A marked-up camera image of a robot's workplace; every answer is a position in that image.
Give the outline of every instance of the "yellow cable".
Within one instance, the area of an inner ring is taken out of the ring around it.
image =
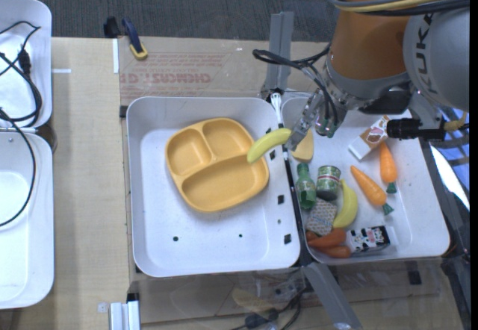
[[[443,1],[443,0],[402,0],[402,1],[392,1],[392,2],[386,2],[386,0],[384,0],[384,2],[381,4],[373,4],[368,6],[353,7],[353,6],[335,5],[335,7],[343,11],[352,11],[352,12],[358,13],[358,12],[368,12],[368,11],[384,11],[391,8],[416,6],[419,4],[425,4],[427,2],[435,2],[435,1]]]
[[[443,125],[443,129],[445,131],[456,131],[456,130],[459,130],[460,127],[462,127],[464,124],[465,124],[465,120],[466,120],[466,116],[468,115],[468,113],[466,112],[463,112],[463,115],[460,119],[458,120],[452,120],[451,122],[446,122],[444,125]]]

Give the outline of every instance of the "green bottle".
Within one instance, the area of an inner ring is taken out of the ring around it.
[[[315,205],[316,192],[314,180],[308,174],[307,163],[297,164],[297,174],[296,193],[299,204],[304,209],[310,209]]]

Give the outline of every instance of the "yellow banana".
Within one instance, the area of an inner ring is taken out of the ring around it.
[[[359,209],[356,192],[350,188],[342,178],[341,185],[344,203],[342,204],[340,212],[335,216],[334,222],[332,223],[333,228],[345,228],[349,226],[353,220],[356,219],[357,210]]]
[[[271,148],[278,146],[279,144],[286,144],[291,133],[292,131],[289,128],[279,128],[265,134],[263,137],[260,137],[252,144],[251,148],[249,148],[249,151],[247,152],[247,161],[249,163],[254,163]]]

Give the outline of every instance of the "white container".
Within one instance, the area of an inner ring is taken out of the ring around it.
[[[293,265],[300,244],[281,147],[266,156],[267,186],[250,200],[213,213],[181,197],[165,159],[167,140],[196,122],[228,117],[254,140],[277,129],[257,98],[144,97],[126,114],[133,256],[152,277],[274,270]]]
[[[34,30],[19,21],[40,27]],[[31,79],[42,96],[40,115],[34,125],[46,123],[52,114],[52,15],[36,0],[0,0],[0,52],[14,62],[25,44],[31,59]],[[28,115],[35,108],[25,80],[0,58],[1,107],[10,117]],[[18,122],[25,127],[32,122]],[[11,123],[0,119],[0,128]],[[21,308],[42,300],[54,280],[54,225],[52,150],[34,133],[25,133],[34,153],[36,176],[28,204],[13,221],[0,226],[0,309]],[[0,222],[15,215],[27,200],[32,178],[31,153],[16,131],[0,131]]]
[[[296,119],[307,102],[307,98],[289,99],[282,106],[282,115],[286,127],[294,126]],[[380,252],[361,257],[330,258],[313,248],[309,248],[316,261],[336,265],[353,264],[399,258],[422,258],[442,255],[450,244],[450,235],[441,212],[438,197],[428,172],[423,152],[418,140],[388,139],[387,144],[397,164],[397,193],[389,194],[387,203],[394,211],[385,216],[381,208],[373,206],[364,196],[350,172],[350,165],[355,165],[367,173],[377,184],[386,189],[380,179],[379,151],[373,150],[359,161],[348,145],[378,120],[378,115],[367,115],[358,111],[349,111],[341,127],[333,138],[321,137],[314,131],[314,157],[308,165],[312,178],[317,177],[318,168],[322,165],[334,165],[341,170],[341,178],[354,189],[358,197],[358,213],[355,221],[346,228],[360,229],[385,225],[392,227],[397,240]],[[389,115],[391,119],[410,117]],[[291,158],[294,178],[297,177],[297,161]],[[335,202],[341,209],[342,191]],[[306,222],[308,213],[302,211],[302,219]]]

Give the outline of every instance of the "yellow and black clamp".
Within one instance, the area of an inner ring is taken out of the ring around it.
[[[129,37],[129,48],[131,49],[134,57],[138,60],[146,59],[148,57],[148,51],[144,47],[144,44],[140,41],[133,22],[128,17],[124,17],[121,23],[125,27],[126,35]]]

